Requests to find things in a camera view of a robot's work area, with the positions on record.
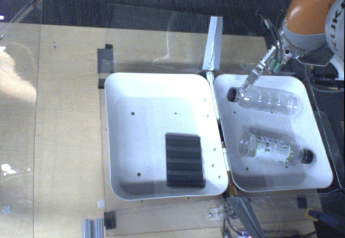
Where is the white plastic tray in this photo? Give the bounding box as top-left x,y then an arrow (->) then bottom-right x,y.
213,73 -> 334,193
103,72 -> 230,201

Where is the black ridged rectangular block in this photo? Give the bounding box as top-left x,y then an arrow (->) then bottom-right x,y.
164,132 -> 206,189

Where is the clear plastic bottle black cap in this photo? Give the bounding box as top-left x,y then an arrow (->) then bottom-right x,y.
226,86 -> 300,117

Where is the clear plastic bottle green label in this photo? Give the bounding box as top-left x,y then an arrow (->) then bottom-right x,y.
238,132 -> 315,166

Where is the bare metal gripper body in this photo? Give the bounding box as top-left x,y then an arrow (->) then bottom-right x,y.
257,45 -> 294,71

